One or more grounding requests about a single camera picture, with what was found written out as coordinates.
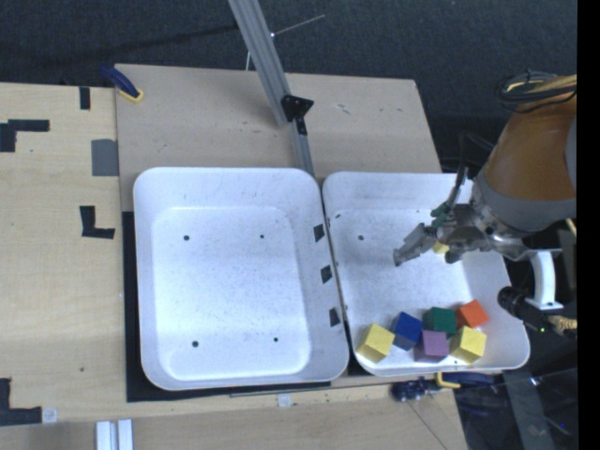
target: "toy block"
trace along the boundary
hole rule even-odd
[[[437,253],[438,255],[443,255],[444,253],[446,253],[450,247],[447,246],[446,244],[443,244],[440,241],[437,241],[433,244],[433,253]]]
[[[470,326],[461,326],[450,340],[450,354],[467,363],[482,357],[486,349],[486,334]]]
[[[483,325],[489,321],[489,316],[486,311],[479,303],[479,300],[475,299],[457,309],[457,328],[467,325],[471,328]]]
[[[423,330],[414,347],[414,360],[417,362],[438,363],[450,353],[445,332]]]
[[[356,353],[378,363],[389,354],[394,337],[394,333],[373,323],[363,332]]]
[[[392,325],[392,332],[396,335],[394,345],[402,350],[410,350],[419,341],[422,329],[423,323],[419,319],[403,311],[400,312]]]
[[[450,338],[457,331],[457,315],[454,310],[432,307],[423,315],[423,328],[445,332],[446,336]]]

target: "yellow cube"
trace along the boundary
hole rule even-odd
[[[363,332],[356,353],[371,362],[380,362],[389,354],[394,338],[393,332],[373,323]]]
[[[450,340],[450,354],[471,364],[484,355],[486,339],[486,334],[465,325]]]

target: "purple cube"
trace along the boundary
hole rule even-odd
[[[414,360],[425,363],[438,363],[450,353],[445,332],[423,330],[421,338],[414,346]]]
[[[419,341],[422,328],[423,323],[419,319],[403,311],[400,312],[392,325],[392,332],[396,334],[394,345],[402,350],[410,350]]]

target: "metal rod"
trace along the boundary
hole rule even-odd
[[[283,66],[279,61],[271,33],[266,26],[259,1],[228,1],[242,37],[246,42],[252,63],[261,79],[262,87],[271,104],[276,122],[282,127],[288,123],[288,119],[283,111],[281,100],[291,93],[290,86],[283,72]],[[298,131],[297,122],[292,122],[290,127],[292,129],[292,148],[296,165],[312,175],[314,171],[308,147],[308,137]]]

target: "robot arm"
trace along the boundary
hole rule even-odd
[[[495,250],[513,260],[535,253],[522,239],[577,215],[577,75],[507,79],[497,89],[503,105],[516,104],[486,164],[473,180],[467,204],[456,204],[465,169],[448,200],[431,212],[401,248],[396,266],[437,242],[448,263],[473,250]]]

